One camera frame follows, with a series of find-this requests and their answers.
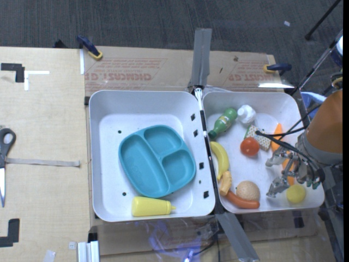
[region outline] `cardboard sheet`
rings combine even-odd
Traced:
[[[98,46],[96,61],[84,49],[86,96],[98,90],[182,91],[191,78],[193,51]],[[210,52],[207,86],[251,91],[260,84],[281,84],[278,72],[267,74],[273,56],[251,52]]]

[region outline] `hot dog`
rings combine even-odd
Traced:
[[[260,207],[259,201],[245,200],[237,196],[233,191],[229,190],[225,195],[228,201],[242,209],[257,209]]]

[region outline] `tomato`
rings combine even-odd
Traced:
[[[240,150],[244,155],[254,156],[260,150],[260,144],[253,137],[247,137],[241,142]]]

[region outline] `black pole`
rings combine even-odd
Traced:
[[[322,18],[317,22],[317,24],[309,31],[307,35],[304,36],[305,40],[310,40],[311,35],[313,32],[319,27],[319,25],[327,18],[327,16],[330,14],[330,12],[339,4],[341,0],[336,0],[334,4],[328,9],[328,11],[322,16]]]
[[[293,91],[290,93],[290,95],[294,95],[297,90],[301,89],[306,82],[309,80],[309,78],[316,72],[316,70],[320,67],[322,62],[326,59],[326,57],[331,53],[339,39],[343,36],[343,29],[339,32],[339,34],[336,36],[336,38],[332,41],[330,46],[326,49],[326,51],[321,55],[319,60],[314,64],[314,66],[311,68],[311,71],[300,81],[298,86],[293,89]]]

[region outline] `yellow lemon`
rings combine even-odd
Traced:
[[[305,198],[305,188],[299,184],[294,184],[287,189],[286,197],[292,203],[300,203]]]

